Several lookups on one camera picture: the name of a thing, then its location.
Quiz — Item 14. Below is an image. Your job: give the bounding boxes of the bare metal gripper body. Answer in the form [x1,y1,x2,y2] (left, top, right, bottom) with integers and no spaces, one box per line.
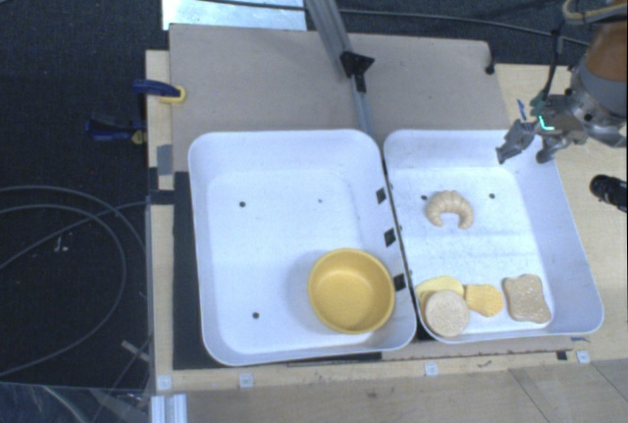
[535,92,627,147]

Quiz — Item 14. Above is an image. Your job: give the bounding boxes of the beige toy croissant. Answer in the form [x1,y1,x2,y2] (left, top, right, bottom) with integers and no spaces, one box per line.
[424,188,476,231]

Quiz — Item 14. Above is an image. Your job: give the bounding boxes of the white plastic tray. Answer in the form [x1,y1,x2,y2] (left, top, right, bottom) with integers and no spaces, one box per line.
[187,129,419,367]
[382,129,605,345]

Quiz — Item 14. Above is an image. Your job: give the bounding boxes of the brown toy toast slice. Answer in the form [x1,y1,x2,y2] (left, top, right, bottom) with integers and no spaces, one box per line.
[500,273,553,326]

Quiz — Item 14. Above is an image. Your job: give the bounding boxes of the yellow toy biscuit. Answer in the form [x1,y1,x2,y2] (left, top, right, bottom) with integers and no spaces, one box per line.
[463,283,505,319]

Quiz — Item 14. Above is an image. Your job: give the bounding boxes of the pale yellow round toy slice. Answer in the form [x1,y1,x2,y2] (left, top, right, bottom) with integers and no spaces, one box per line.
[414,275,466,310]

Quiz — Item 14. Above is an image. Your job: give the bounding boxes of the round beige toy bun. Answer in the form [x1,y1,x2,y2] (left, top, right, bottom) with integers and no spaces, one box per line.
[423,290,472,340]

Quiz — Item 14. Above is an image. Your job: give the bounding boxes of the yellow bowl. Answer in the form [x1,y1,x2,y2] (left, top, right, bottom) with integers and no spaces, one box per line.
[306,247,397,336]

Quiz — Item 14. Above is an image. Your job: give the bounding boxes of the brown cardboard board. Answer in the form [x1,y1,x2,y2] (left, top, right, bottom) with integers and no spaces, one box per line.
[168,22,576,362]

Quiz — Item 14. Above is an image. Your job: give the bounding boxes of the black cylinder on white bracket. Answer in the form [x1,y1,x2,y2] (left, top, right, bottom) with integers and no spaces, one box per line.
[589,174,628,212]

